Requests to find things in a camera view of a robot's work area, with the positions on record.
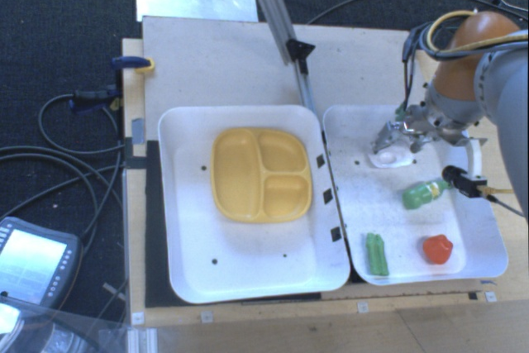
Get white toy fried egg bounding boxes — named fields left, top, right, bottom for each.
left=367, top=148, right=415, bottom=170

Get green plastic bottle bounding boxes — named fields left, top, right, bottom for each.
left=401, top=179, right=453, bottom=211

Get black cylinder on white bracket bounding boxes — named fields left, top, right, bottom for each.
left=441, top=137, right=489, bottom=200

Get green toy asparagus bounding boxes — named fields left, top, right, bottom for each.
left=365, top=232, right=391, bottom=278

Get red toy pepper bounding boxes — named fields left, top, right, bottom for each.
left=422, top=234, right=455, bottom=266

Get pale wood board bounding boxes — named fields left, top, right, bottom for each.
left=141, top=15, right=503, bottom=309

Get white plastic tray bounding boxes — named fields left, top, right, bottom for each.
left=158, top=104, right=352, bottom=305
left=322, top=103, right=510, bottom=287

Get yellow divided plate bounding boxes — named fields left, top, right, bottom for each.
left=210, top=126, right=313, bottom=225

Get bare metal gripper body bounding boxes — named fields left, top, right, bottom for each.
left=398, top=103, right=473, bottom=146

